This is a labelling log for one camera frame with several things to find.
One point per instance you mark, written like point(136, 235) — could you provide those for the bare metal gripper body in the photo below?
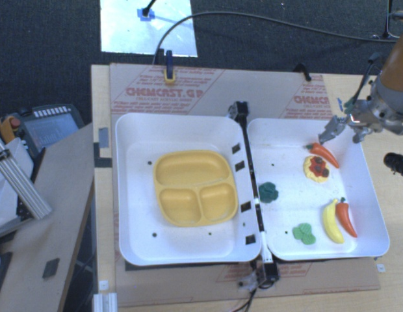
point(377, 117)

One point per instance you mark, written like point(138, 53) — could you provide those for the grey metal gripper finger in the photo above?
point(360, 136)
point(331, 129)

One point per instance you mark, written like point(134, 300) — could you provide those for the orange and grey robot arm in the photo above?
point(398, 63)

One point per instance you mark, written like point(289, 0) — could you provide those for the orange carrot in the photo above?
point(325, 154)

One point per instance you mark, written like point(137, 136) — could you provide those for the yellow spaghetti with meatballs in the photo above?
point(315, 174)

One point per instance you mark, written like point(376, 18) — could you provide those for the orange chili pepper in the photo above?
point(346, 218)

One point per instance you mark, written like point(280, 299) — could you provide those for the white plastic tray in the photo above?
point(292, 206)
point(139, 239)

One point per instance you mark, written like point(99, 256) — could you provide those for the thin black and white rod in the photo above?
point(252, 171)

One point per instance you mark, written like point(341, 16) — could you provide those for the dark green broccoli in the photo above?
point(268, 192)

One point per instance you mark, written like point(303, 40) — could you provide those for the yellow banana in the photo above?
point(331, 224)

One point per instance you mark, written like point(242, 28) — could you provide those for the light green lettuce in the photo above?
point(304, 233)

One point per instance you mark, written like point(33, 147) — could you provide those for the brown cardboard board red print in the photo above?
point(201, 91)

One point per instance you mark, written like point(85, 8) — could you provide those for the yellow divided plate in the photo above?
point(191, 174)

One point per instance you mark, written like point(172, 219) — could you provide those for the black cylinder on white bracket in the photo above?
point(397, 163)

